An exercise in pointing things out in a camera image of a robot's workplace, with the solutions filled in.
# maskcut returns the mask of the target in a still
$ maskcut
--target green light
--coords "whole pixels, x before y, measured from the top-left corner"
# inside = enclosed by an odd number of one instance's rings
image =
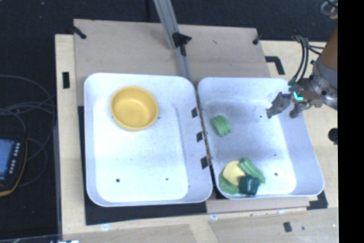
[[[302,96],[298,96],[295,91],[293,92],[293,95],[295,96],[295,99],[296,100],[298,100],[298,101],[303,100],[303,97]]]

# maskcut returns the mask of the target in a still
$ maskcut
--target electronic device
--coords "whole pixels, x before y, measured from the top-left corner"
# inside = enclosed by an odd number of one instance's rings
[[[19,184],[27,160],[24,137],[0,135],[0,197],[11,194]]]

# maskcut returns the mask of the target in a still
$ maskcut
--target screen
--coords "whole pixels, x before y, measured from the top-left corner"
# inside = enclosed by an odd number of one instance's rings
[[[0,179],[4,180],[7,173],[7,165],[13,149],[13,140],[0,139]]]

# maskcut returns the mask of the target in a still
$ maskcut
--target black clip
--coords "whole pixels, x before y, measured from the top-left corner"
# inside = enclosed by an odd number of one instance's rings
[[[259,41],[261,40],[262,35],[258,35],[256,39],[253,40],[253,44],[257,45],[259,43]]]
[[[81,30],[76,26],[71,26],[69,28],[69,32],[70,32],[70,34],[76,34],[76,35],[80,36],[81,39],[87,38],[87,36],[83,32],[81,32]]]
[[[181,55],[186,56],[186,48],[185,45],[192,39],[190,36],[186,36],[180,34],[179,32],[175,32],[173,35],[173,41],[175,42],[175,47],[180,47]]]

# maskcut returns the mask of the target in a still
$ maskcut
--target dark green toy object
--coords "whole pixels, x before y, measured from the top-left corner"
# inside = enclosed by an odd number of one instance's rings
[[[260,181],[258,178],[252,177],[250,175],[242,176],[239,181],[239,192],[245,195],[256,195]]]
[[[245,172],[246,175],[258,178],[261,183],[266,182],[266,178],[264,177],[263,172],[257,169],[249,158],[244,158],[239,163],[239,167]]]

